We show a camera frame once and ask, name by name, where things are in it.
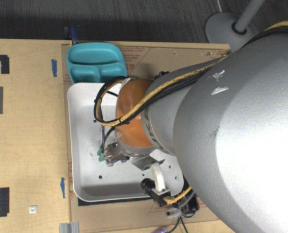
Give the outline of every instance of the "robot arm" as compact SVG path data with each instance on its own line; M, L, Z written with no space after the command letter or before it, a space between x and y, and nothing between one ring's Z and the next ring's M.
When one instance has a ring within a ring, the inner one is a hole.
M133 143L146 145L126 141L135 130L128 132L118 115L122 152L134 158L157 148L175 155L192 189L236 232L288 232L288 33L268 34L217 63L163 75L146 94L199 69L189 85L130 121L141 131Z

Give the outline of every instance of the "white tray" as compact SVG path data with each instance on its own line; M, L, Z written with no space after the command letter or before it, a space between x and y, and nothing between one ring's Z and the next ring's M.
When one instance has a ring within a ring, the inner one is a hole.
M73 187L76 195L84 201L145 198L141 188L144 178L153 178L151 171L141 171L129 161L106 166L99 162L97 151L101 145L101 125L94 122L94 100L102 83L77 83L67 93L71 130ZM120 85L111 91L118 93ZM105 120L115 117L117 98L106 95L102 101ZM112 133L106 145L115 141ZM161 165L165 184L176 195L183 188L183 175L176 157L155 150L150 154L156 160L165 159Z

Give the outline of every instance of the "gray lamp base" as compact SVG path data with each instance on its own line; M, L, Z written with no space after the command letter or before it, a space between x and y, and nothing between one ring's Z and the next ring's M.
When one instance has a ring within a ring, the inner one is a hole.
M217 13L212 15L206 23L205 31L210 43L227 43L234 52L259 33L253 23L246 28L245 34L233 31L232 24L239 19L233 13Z

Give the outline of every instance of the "metal pole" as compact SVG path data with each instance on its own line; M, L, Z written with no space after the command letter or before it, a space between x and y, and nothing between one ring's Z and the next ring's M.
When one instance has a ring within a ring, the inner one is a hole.
M247 5L245 10L243 11L242 15L238 19L235 25L235 29L238 32L244 32L247 26L252 21L253 17L256 15L258 10L260 9L261 5L264 3L265 0L251 0L250 3Z

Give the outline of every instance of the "black tape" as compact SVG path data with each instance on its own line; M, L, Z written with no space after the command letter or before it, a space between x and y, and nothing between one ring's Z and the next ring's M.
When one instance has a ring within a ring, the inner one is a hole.
M9 74L9 57L4 54L0 54L0 73Z
M0 188L0 217L9 213L9 187Z

